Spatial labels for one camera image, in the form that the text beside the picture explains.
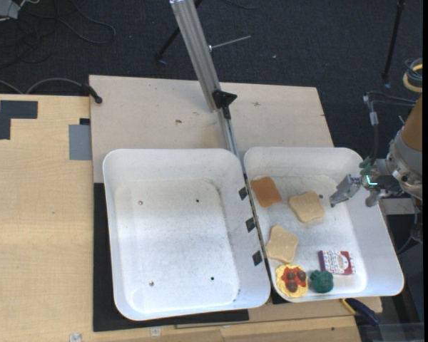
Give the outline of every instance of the empty white tray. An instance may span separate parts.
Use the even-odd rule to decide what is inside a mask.
[[[319,294],[310,288],[300,298],[289,298],[279,291],[275,269],[282,263],[269,259],[272,284],[284,299],[302,302],[392,296],[402,290],[404,278],[379,205],[365,205],[370,193],[362,187],[353,198],[330,206],[330,195],[345,175],[360,175],[361,161],[356,152],[339,147],[254,147],[246,152],[244,165],[249,181],[271,177],[282,197],[280,203],[264,208],[252,191],[264,244],[275,224],[295,234],[299,243],[293,264],[300,265],[308,276],[320,270],[317,253],[321,250],[348,251],[354,259],[356,273],[335,275],[335,286],[329,293]],[[311,190],[322,195],[325,216],[322,221],[302,223],[287,201]]]
[[[270,295],[239,159],[121,149],[103,174],[118,310],[148,320],[263,305]]]

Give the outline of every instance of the black stand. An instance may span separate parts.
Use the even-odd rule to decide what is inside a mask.
[[[197,0],[195,2],[195,7],[198,8],[198,6],[201,4],[203,0]],[[166,62],[163,60],[163,54],[165,53],[165,51],[167,50],[167,48],[171,45],[171,43],[174,41],[174,39],[176,38],[176,36],[178,36],[180,32],[179,27],[173,32],[173,34],[171,34],[170,38],[166,41],[165,44],[163,44],[163,47],[159,50],[159,52],[156,53],[156,60],[160,63],[162,63],[163,65],[166,65]]]
[[[385,63],[384,73],[382,74],[382,79],[384,80],[384,86],[385,86],[385,88],[390,88],[388,71],[390,69],[390,64],[392,62],[394,44],[396,43],[396,40],[397,40],[399,20],[401,19],[401,13],[402,13],[403,10],[404,10],[404,0],[399,0],[398,1],[398,6],[397,6],[397,16],[396,16],[396,18],[394,20],[392,42],[390,43],[390,48],[389,48],[389,51],[388,51],[387,62]]]

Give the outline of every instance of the pizza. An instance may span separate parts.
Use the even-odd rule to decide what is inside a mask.
[[[307,274],[298,265],[286,264],[276,268],[276,285],[284,295],[299,298],[308,289]]]

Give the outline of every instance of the green broccoli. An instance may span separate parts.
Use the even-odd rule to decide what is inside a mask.
[[[327,270],[315,270],[311,273],[312,288],[317,293],[327,293],[333,289],[333,275]]]

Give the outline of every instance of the toy bread slice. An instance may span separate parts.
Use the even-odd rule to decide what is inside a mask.
[[[282,197],[276,188],[276,184],[271,177],[262,177],[259,180],[252,180],[250,186],[257,197],[258,202],[264,208],[270,207],[276,202],[280,202]]]
[[[297,245],[297,236],[287,232],[280,225],[274,225],[271,228],[270,240],[266,244],[266,253],[271,259],[277,259],[284,264],[291,264],[295,257]]]
[[[319,195],[313,191],[289,197],[288,204],[302,223],[321,219],[325,215],[325,210],[320,204]]]

